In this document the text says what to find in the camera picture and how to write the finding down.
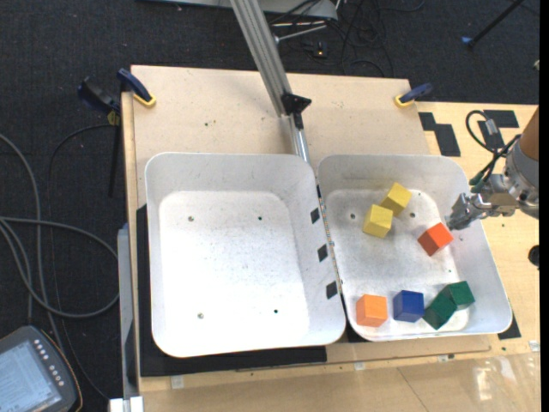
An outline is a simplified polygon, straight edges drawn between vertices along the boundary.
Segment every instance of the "black floor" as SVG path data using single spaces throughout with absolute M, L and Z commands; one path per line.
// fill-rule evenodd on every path
M 474 49 L 461 41 L 481 32 L 512 1 L 364 0 L 357 9 L 360 0 L 348 0 L 341 7 L 340 30 L 330 27 L 282 42 L 281 56 L 288 72 L 406 78 L 412 87 L 430 82 L 433 90 L 424 100 L 538 104 L 540 73 L 533 66 L 540 58 L 540 0 L 526 0 Z M 43 218 L 88 230 L 111 246 L 126 221 L 120 165 L 114 197 L 107 196 L 114 129 L 83 131 L 51 159 L 70 133 L 106 124 L 104 115 L 79 101 L 79 83 L 93 76 L 116 94 L 116 72 L 132 64 L 255 68 L 228 9 L 133 0 L 0 0 L 0 16 L 0 135 L 21 150 L 33 169 Z M 328 58 L 312 58 L 302 40 L 326 41 Z M 27 171 L 4 142 L 0 215 L 36 216 Z M 36 228 L 14 223 L 13 229 L 27 249 L 37 282 Z M 6 336 L 27 321 L 27 292 L 0 239 L 0 336 Z M 67 312 L 96 310 L 118 290 L 116 261 L 81 235 L 43 228 L 41 257 L 50 302 L 58 306 L 58 293 Z M 33 322 L 51 330 L 36 305 Z M 106 400 L 82 368 L 103 395 L 122 395 L 117 308 L 64 323 L 70 342 L 56 319 L 81 383 L 84 410 L 105 410 Z

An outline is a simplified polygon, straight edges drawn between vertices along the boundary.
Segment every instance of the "wooden table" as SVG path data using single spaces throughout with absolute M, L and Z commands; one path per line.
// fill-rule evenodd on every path
M 155 107 L 147 109 L 128 94 L 122 98 L 132 287 L 137 294 L 136 210 L 146 202 L 144 167 L 148 159 L 166 151 L 289 153 L 291 140 L 287 122 L 276 117 L 257 72 L 149 66 L 133 66 L 131 71 L 158 99 Z M 410 89 L 407 80 L 294 74 L 288 78 L 294 93 L 313 100 L 304 121 L 315 171 L 318 162 L 331 154 L 439 154 L 435 136 L 424 132 L 419 121 L 418 112 L 432 112 L 437 123 L 452 124 L 462 151 L 455 161 L 472 177 L 491 155 L 467 134 L 467 113 L 512 110 L 522 129 L 535 110 L 535 106 L 429 102 L 398 108 L 393 99 Z M 520 130 L 502 129 L 505 141 Z M 527 259 L 529 249 L 539 244 L 538 222 L 517 213 L 483 225 L 522 337 L 364 343 L 350 343 L 343 337 L 327 347 L 328 362 L 322 365 L 139 377 L 146 410 L 283 410 L 288 401 L 294 410 L 310 410 L 313 403 L 314 410 L 329 410 L 334 405 L 320 401 L 326 390 L 332 392 L 331 400 L 348 406 L 337 409 L 359 410 L 379 389 L 396 403 L 413 405 L 418 395 L 410 391 L 403 367 L 438 367 L 449 358 L 478 368 L 478 361 L 488 362 L 482 359 L 530 356 L 534 346 L 530 341 L 540 343 L 539 271 Z M 136 298 L 134 313 L 138 313 Z M 312 397 L 303 399 L 302 395 Z M 184 407 L 174 409 L 175 404 Z

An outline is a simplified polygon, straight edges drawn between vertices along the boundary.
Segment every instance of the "table top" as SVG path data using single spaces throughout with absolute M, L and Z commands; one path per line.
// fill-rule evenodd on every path
M 143 173 L 150 157 L 170 151 L 280 154 L 291 151 L 291 140 L 287 122 L 276 117 L 257 72 L 153 66 L 133 66 L 131 71 L 157 98 L 157 105 L 150 109 L 134 102 L 128 94 L 122 99 L 134 269 L 135 212 L 146 202 Z M 462 153 L 453 159 L 467 176 L 473 176 L 491 156 L 468 135 L 464 120 L 467 113 L 475 109 L 512 111 L 521 130 L 535 110 L 535 106 L 438 102 L 416 102 L 399 108 L 393 99 L 409 91 L 407 80 L 296 74 L 289 74 L 288 79 L 295 94 L 312 99 L 303 116 L 315 171 L 318 162 L 331 154 L 440 154 L 434 133 L 425 132 L 419 120 L 419 112 L 431 112 L 438 124 L 452 125 Z M 502 129 L 504 140 L 507 142 L 518 131 Z M 534 346 L 531 342 L 540 342 L 539 271 L 528 262 L 528 250 L 539 244 L 538 222 L 517 212 L 512 218 L 483 221 L 483 227 L 521 337 L 501 341 L 498 335 L 473 335 L 362 343 L 350 343 L 343 337 L 327 347 L 326 365 L 190 374 L 184 376 L 185 387 L 224 386 L 250 381 L 253 374 L 255 380 L 313 375 L 330 378 L 332 373 L 363 367 L 432 364 L 449 354 L 456 360 L 471 360 L 530 353 Z M 132 283 L 136 292 L 136 279 Z M 139 378 L 138 383 L 143 393 L 168 392 L 173 378 Z

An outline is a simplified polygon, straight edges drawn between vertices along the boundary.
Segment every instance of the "green cube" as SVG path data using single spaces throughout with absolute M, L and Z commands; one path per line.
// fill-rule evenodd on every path
M 452 314 L 455 313 L 455 310 L 457 310 L 457 307 L 455 306 L 454 301 L 440 292 L 425 309 L 423 319 L 435 330 L 438 330 L 449 321 Z
M 464 310 L 474 302 L 473 293 L 467 281 L 448 284 L 441 293 L 453 300 L 458 310 Z

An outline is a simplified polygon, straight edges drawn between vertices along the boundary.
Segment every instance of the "screen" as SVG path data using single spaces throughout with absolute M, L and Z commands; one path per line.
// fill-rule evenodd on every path
M 29 341 L 0 354 L 0 412 L 40 412 L 61 400 Z

